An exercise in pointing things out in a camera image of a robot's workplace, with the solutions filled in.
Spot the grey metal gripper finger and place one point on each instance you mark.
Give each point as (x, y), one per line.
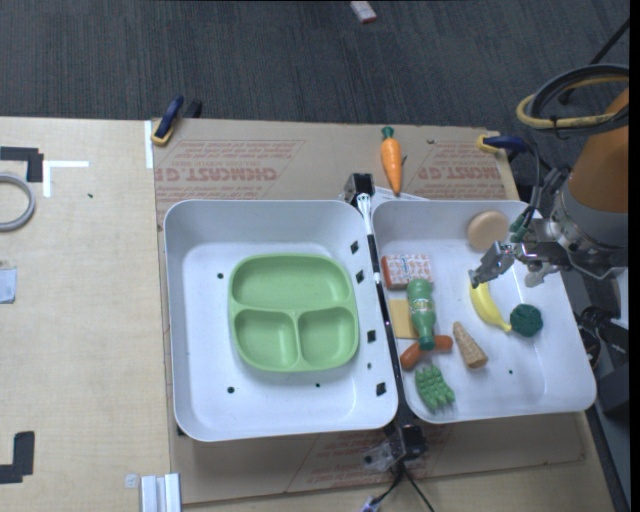
(487, 262)
(506, 260)

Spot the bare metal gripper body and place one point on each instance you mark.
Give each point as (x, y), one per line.
(550, 247)

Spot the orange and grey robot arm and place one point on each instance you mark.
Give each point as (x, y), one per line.
(600, 160)

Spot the beige round biscuit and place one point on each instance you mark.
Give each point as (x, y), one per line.
(486, 229)

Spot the yellow banana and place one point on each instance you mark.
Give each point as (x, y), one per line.
(487, 310)

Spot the green broccoli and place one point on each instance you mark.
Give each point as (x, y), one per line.
(526, 320)

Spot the green bottle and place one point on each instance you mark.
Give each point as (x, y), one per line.
(421, 310)

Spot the beige ice cream cone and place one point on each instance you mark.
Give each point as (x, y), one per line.
(470, 347)

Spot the orange and white carton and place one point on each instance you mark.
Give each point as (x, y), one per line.
(400, 270)

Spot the yellow cheese slice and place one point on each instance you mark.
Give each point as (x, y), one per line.
(401, 320)

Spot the thin black and white rod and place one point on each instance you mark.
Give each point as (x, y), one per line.
(384, 305)

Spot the white plastic tray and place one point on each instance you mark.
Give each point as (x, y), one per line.
(515, 380)
(205, 320)

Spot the orange sausage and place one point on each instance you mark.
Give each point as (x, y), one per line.
(410, 356)

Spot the green grapes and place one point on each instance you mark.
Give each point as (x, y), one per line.
(434, 389)

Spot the orange carrot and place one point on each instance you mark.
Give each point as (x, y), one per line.
(392, 162)

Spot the green divided plate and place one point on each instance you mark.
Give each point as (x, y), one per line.
(290, 280)

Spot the brown cardboard board red print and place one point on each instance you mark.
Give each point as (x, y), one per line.
(240, 170)

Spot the white and red small box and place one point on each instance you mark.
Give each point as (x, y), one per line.
(363, 11)

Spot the grey tape roll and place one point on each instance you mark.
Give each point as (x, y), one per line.
(31, 205)

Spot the black cylinder on white bracket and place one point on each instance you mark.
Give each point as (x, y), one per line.
(537, 276)

